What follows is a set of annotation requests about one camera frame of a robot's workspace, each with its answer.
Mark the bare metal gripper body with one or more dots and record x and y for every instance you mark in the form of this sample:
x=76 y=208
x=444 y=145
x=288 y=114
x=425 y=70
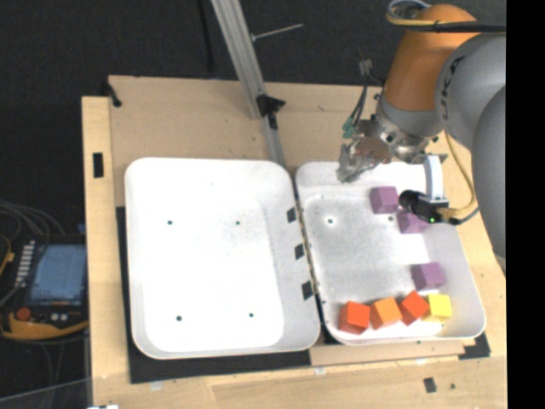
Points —
x=396 y=141

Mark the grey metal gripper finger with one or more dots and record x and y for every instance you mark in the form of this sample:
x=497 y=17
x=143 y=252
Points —
x=361 y=170
x=345 y=162

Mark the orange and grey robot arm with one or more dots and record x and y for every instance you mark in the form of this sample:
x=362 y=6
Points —
x=426 y=66

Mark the purple cube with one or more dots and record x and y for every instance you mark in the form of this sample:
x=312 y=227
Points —
x=383 y=199
x=411 y=224
x=428 y=276

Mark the white plastic tray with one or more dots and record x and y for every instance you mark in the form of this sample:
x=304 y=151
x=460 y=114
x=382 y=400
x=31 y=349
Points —
x=213 y=262
x=362 y=254

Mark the thin black and white rod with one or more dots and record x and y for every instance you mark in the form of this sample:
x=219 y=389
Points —
x=309 y=254

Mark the orange cube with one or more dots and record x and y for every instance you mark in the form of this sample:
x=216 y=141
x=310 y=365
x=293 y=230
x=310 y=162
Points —
x=385 y=312

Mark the red-orange cube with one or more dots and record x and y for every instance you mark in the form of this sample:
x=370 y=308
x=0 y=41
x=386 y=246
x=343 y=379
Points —
x=414 y=307
x=354 y=317

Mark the yellow cube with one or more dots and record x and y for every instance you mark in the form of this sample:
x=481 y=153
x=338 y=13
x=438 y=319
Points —
x=439 y=307

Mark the pale wood board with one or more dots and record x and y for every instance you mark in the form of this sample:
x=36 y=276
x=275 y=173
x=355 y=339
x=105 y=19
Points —
x=191 y=122

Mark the black cylinder on white bracket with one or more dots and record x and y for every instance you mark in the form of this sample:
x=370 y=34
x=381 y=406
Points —
x=428 y=206

